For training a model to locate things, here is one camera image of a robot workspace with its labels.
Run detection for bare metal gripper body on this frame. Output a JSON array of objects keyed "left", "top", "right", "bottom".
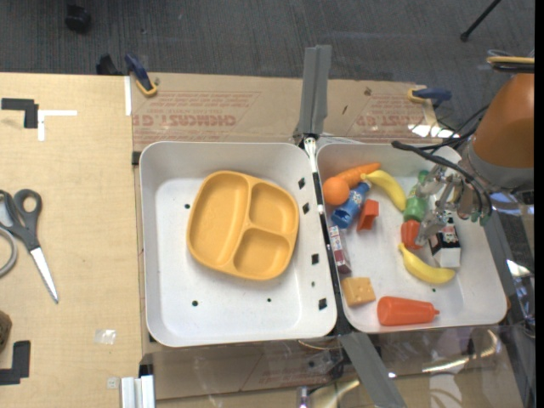
[{"left": 437, "top": 168, "right": 473, "bottom": 220}]

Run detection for red pepper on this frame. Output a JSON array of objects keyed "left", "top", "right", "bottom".
[{"left": 399, "top": 219, "right": 422, "bottom": 251}]

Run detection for black and white carton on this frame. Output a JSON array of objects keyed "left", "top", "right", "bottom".
[{"left": 428, "top": 214, "right": 462, "bottom": 269}]

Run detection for green bottle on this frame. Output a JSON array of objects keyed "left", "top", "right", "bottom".
[{"left": 402, "top": 170, "right": 430, "bottom": 224}]

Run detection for yellow banana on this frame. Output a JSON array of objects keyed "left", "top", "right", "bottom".
[
  {"left": 360, "top": 169, "right": 408, "bottom": 213},
  {"left": 397, "top": 242, "right": 456, "bottom": 286}
]

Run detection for white plastic tray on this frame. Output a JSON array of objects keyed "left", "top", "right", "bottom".
[
  {"left": 139, "top": 141, "right": 339, "bottom": 349},
  {"left": 315, "top": 142, "right": 509, "bottom": 335}
]

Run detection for orange angular block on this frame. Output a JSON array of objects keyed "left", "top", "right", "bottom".
[{"left": 355, "top": 198, "right": 380, "bottom": 232}]

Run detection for orange carrot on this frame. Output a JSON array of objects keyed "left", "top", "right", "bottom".
[{"left": 335, "top": 161, "right": 382, "bottom": 189}]

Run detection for blue bottle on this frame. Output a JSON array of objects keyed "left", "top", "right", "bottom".
[{"left": 330, "top": 180, "right": 372, "bottom": 230}]

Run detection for orange squeeze bottle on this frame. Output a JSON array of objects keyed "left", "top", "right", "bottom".
[{"left": 377, "top": 296, "right": 440, "bottom": 327}]

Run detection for small purple and white carton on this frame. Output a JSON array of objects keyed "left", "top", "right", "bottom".
[{"left": 327, "top": 224, "right": 353, "bottom": 276}]

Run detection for yellow cheese wedge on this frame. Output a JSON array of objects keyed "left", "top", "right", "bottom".
[{"left": 340, "top": 275, "right": 377, "bottom": 308}]

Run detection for orange ball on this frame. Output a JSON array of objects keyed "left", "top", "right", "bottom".
[{"left": 321, "top": 177, "right": 351, "bottom": 207}]

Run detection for brown cardboard board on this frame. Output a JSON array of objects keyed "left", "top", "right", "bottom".
[{"left": 130, "top": 72, "right": 468, "bottom": 401}]

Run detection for yellow divided plate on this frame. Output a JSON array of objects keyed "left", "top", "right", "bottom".
[{"left": 185, "top": 169, "right": 301, "bottom": 281}]

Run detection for grey handled scissors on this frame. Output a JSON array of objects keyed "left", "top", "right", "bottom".
[{"left": 0, "top": 188, "right": 60, "bottom": 304}]

